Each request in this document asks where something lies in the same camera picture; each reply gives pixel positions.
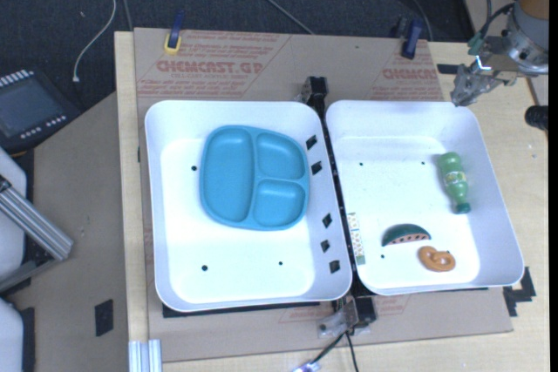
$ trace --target white tray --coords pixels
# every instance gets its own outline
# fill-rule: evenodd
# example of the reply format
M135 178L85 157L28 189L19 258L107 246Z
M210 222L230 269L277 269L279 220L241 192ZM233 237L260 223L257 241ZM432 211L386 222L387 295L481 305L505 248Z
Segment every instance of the white tray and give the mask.
M523 259L480 127L465 107L443 102L338 101L326 115L345 210L360 238L358 276L377 294L506 286ZM455 151L472 210L455 214L436 159ZM382 247L391 226L412 223L431 240ZM449 272L426 269L422 246L450 251Z
M350 260L321 121L312 109L296 102L168 100L149 109L145 125L155 285L166 305L189 312L333 301L347 293ZM227 227L204 212L201 155L207 136L223 125L282 133L306 151L309 166L321 163L310 174L307 212L293 227Z

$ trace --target toy bottle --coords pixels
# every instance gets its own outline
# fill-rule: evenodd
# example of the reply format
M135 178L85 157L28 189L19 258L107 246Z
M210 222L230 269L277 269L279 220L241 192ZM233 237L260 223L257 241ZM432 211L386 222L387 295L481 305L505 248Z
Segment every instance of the toy bottle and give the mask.
M438 158L438 166L442 171L446 191L455 202L455 213L465 214L471 211L467 201L469 185L463 172L461 157L456 152L445 153Z

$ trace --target robotic hand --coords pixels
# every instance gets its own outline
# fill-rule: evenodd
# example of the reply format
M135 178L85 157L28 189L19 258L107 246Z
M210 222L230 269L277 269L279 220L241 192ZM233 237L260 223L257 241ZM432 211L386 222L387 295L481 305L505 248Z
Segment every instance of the robotic hand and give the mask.
M470 66L461 65L451 93L455 105L475 103L498 85L513 85L518 76L548 75L549 0L517 0L497 11L508 13L501 36L486 36L489 20L469 41Z

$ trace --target blue clip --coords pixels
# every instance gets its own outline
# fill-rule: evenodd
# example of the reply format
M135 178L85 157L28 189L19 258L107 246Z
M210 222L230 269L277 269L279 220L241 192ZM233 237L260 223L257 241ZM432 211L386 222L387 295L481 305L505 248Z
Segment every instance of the blue clip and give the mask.
M415 58L415 50L417 49L417 41L419 40L420 33L422 33L423 23L421 19L412 19L411 26L407 32L407 40L401 49L401 56L407 59Z
M184 10L180 10L176 13L173 28L171 29L171 32L167 34L167 38L165 39L165 52L169 55L175 55L180 49L180 44L182 42L180 29L182 28L182 21L184 20L185 14Z

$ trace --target electronic device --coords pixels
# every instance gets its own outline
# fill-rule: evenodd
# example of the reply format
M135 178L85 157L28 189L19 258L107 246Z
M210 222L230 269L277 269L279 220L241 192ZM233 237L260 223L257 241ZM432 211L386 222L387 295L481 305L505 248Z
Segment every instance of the electronic device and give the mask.
M41 71L0 76L0 147L7 153L35 147L78 115Z

